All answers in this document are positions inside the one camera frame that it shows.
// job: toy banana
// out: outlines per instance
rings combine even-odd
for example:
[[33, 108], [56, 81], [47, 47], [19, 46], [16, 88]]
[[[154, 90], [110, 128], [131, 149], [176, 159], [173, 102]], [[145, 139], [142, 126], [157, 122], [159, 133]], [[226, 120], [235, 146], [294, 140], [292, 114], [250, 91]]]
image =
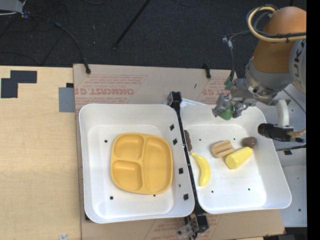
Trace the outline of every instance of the toy banana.
[[193, 156], [200, 167], [200, 187], [206, 185], [210, 180], [211, 169], [207, 159], [204, 156], [197, 155], [194, 152], [191, 152], [191, 156]]

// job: cardboard sheet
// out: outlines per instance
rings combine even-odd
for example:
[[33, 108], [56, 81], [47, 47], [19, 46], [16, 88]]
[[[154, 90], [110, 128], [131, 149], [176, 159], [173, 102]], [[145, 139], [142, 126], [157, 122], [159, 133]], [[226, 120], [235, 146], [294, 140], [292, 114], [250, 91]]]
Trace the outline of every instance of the cardboard sheet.
[[[163, 68], [120, 65], [73, 66], [77, 154], [80, 191], [80, 216], [83, 240], [158, 240], [178, 238], [177, 229], [184, 218], [149, 219], [131, 222], [98, 224], [85, 217], [82, 153], [79, 111], [90, 103], [163, 104], [170, 92], [181, 92], [182, 98], [213, 105], [224, 92], [229, 70], [211, 69], [211, 78], [204, 69]], [[199, 234], [201, 240], [229, 240], [284, 234], [278, 210], [262, 210], [213, 215], [207, 214], [209, 229]]]

